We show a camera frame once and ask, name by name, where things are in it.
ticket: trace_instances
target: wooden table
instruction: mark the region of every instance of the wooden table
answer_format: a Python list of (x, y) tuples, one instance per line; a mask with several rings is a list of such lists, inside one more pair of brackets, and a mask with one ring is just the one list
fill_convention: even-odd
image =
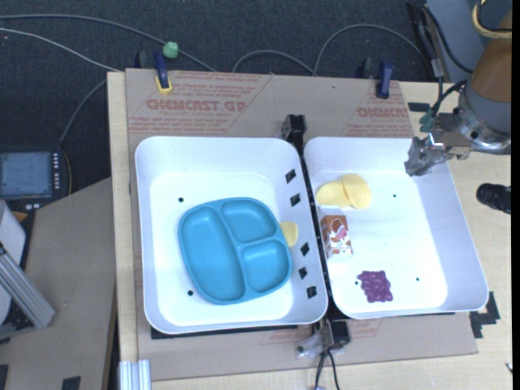
[[(407, 102), (429, 102), (437, 97), (436, 84), (401, 82)], [(131, 202), (128, 165), (125, 75), (108, 74), (110, 147), (115, 218), (115, 252), (119, 346), (121, 361), (139, 360), (136, 298), (132, 256)], [(457, 98), (449, 97), (443, 111), (450, 111)], [(414, 132), (419, 134), (420, 113), (410, 112)], [(474, 239), (488, 286), (500, 311), (496, 325), (483, 328), (479, 353), (470, 356), (439, 357), (399, 362), (377, 362), (339, 366), (338, 379), (348, 389), (513, 388), (513, 376), (506, 364), (512, 359), (511, 315), (511, 218), (480, 204), (475, 193), (482, 183), (511, 184), (510, 157), (472, 153), (465, 161), (449, 163), (466, 220)], [(197, 379), (153, 382), (154, 389), (303, 389), (314, 385), (315, 369), (282, 370), (255, 374), (224, 375)], [(330, 365), (324, 368), (320, 385), (334, 388)]]

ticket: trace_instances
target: purple puzzle piece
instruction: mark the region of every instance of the purple puzzle piece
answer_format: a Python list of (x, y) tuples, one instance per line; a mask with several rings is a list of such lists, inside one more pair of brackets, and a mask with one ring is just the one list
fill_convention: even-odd
[(363, 271), (357, 278), (362, 282), (361, 289), (365, 291), (369, 303), (393, 300), (390, 282), (383, 270)]

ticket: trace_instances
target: blue plate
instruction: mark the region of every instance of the blue plate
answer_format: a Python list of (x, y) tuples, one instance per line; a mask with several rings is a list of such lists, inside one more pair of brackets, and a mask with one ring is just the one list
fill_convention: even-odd
[(195, 206), (180, 219), (178, 234), (180, 252), (195, 287), (218, 305), (274, 292), (293, 270), (275, 216), (253, 198)]

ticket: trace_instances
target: yellow cable loop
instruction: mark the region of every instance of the yellow cable loop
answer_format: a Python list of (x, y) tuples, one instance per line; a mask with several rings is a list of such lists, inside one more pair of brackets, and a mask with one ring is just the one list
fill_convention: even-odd
[(480, 3), (476, 3), (473, 7), (473, 11), (471, 12), (471, 21), (473, 22), (474, 28), (477, 29), (482, 36), (490, 37), (491, 39), (511, 39), (513, 37), (512, 31), (495, 31), (485, 28), (479, 21), (479, 17), (477, 16), (478, 7), (483, 6), (487, 0), (480, 0)]

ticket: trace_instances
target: robotic arm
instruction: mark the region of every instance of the robotic arm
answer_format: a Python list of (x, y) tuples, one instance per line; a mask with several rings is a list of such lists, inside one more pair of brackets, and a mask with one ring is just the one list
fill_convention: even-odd
[(475, 5), (473, 21), (484, 36), (491, 38), (471, 77), (455, 84), (460, 90), (452, 114), (428, 113), (421, 118), (421, 131), (414, 137), (405, 162), (410, 176), (428, 173), (433, 166), (453, 157), (465, 159), (470, 151), (487, 154), (511, 154), (511, 70), (513, 9), (497, 29), (480, 26)]

